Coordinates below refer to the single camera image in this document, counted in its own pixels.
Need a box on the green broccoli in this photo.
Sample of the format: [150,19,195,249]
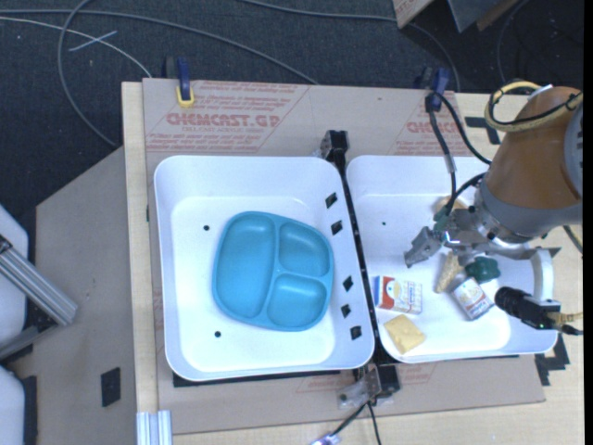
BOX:
[464,255,502,284]

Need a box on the brown cardboard board red print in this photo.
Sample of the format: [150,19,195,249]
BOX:
[142,78,547,436]

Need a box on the red and white carton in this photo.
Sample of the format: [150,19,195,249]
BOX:
[372,274,424,315]

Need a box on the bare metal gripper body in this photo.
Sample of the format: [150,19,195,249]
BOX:
[434,208,534,261]

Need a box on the black cylinder on white bracket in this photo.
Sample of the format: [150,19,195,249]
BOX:
[484,242,563,331]

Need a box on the yellow cheese wedge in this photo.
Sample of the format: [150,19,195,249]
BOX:
[383,312,427,356]

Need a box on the white plastic tray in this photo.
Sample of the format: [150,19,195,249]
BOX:
[153,154,376,382]
[345,154,560,365]

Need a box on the thin black and white rod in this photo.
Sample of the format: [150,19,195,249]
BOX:
[335,151,380,371]

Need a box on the blue divided plate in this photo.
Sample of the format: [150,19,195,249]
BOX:
[211,210,335,333]

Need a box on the beige bread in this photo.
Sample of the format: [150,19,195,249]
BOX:
[434,195,470,214]

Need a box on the black block with thin wires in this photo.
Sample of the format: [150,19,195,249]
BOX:
[337,363,402,410]
[320,129,349,162]

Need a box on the beige wafer cone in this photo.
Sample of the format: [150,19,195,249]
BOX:
[434,251,465,295]

